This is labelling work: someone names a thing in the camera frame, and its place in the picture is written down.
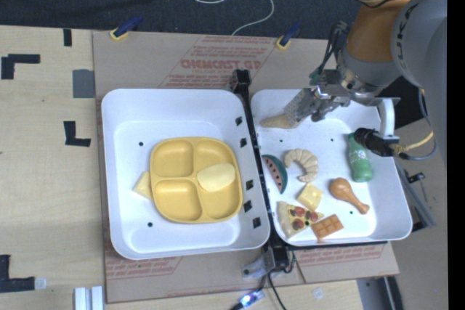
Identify green plastic bottle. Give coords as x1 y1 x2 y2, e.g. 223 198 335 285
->
347 132 374 183

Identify yellow holed cheese slice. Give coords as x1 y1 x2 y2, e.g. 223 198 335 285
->
295 183 324 213

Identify orange waffle biscuit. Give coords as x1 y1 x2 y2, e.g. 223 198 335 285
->
310 213 344 243

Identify red green watermelon slice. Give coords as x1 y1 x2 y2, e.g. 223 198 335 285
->
261 154 288 195

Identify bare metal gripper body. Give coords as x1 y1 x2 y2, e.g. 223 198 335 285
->
310 68 368 108

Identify black cylinder on white bracket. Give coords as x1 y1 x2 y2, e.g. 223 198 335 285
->
354 97 401 158

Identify brown chicken drumstick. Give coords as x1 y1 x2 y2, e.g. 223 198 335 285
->
328 177 371 216

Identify beige ice cream cone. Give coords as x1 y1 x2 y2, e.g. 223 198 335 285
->
259 88 310 129

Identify pale yellow cheese wedge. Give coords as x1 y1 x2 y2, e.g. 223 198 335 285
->
132 171 154 200

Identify white plastic tray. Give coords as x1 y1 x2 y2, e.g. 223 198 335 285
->
100 88 272 261
250 88 414 248

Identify beige croissant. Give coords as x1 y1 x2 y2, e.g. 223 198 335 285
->
283 148 320 184

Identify pizza slice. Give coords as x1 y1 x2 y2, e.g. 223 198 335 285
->
276 200 325 240

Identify black block with thin wires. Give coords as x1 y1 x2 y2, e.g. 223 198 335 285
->
230 68 252 94
262 245 291 272

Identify brown cardboard board red print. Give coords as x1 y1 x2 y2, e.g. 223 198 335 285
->
92 30 400 304

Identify yellow divided plate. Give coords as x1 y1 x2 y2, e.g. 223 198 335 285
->
148 136 243 224

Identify pale yellow potato chip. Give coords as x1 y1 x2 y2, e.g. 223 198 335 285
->
196 163 237 192

